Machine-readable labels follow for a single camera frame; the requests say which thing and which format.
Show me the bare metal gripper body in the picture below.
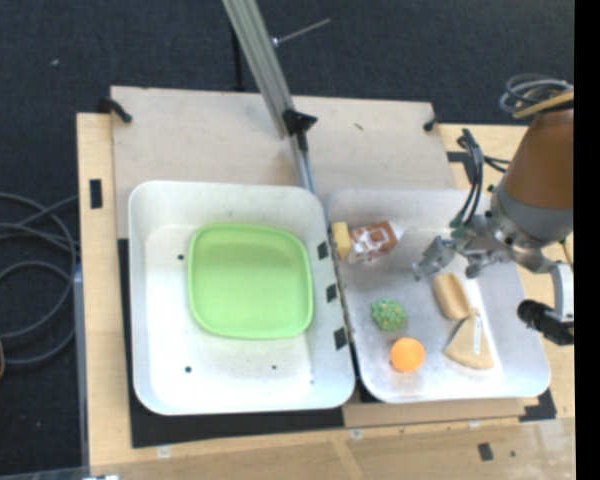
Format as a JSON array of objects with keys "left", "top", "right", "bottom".
[{"left": 450, "top": 212, "right": 542, "bottom": 266}]

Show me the green broccoli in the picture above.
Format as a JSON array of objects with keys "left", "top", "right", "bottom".
[{"left": 369, "top": 298, "right": 409, "bottom": 333}]

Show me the white plastic tray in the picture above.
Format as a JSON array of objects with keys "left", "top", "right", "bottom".
[
  {"left": 127, "top": 179, "right": 357, "bottom": 416},
  {"left": 324, "top": 187, "right": 553, "bottom": 405}
]

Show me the pale wood board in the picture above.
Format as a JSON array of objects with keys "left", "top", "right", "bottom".
[{"left": 109, "top": 85, "right": 534, "bottom": 428}]

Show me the tan bread roll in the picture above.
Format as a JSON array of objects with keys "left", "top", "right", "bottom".
[{"left": 432, "top": 273, "right": 474, "bottom": 322}]

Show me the yellow cube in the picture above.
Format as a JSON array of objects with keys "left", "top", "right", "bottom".
[{"left": 330, "top": 221, "right": 352, "bottom": 261}]

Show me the tan pizza slice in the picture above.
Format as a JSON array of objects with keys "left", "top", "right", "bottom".
[{"left": 443, "top": 309, "right": 496, "bottom": 371}]

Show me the orange ball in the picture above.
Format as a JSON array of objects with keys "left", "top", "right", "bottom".
[{"left": 389, "top": 336, "right": 427, "bottom": 374}]

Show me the green plate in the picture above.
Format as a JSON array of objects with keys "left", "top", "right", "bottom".
[{"left": 186, "top": 221, "right": 315, "bottom": 341}]

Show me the black cylinder on white bracket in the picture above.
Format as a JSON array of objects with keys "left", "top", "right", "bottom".
[{"left": 516, "top": 261, "right": 575, "bottom": 347}]

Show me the brown and white carton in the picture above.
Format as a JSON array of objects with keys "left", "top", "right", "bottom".
[{"left": 347, "top": 220, "right": 405, "bottom": 265}]

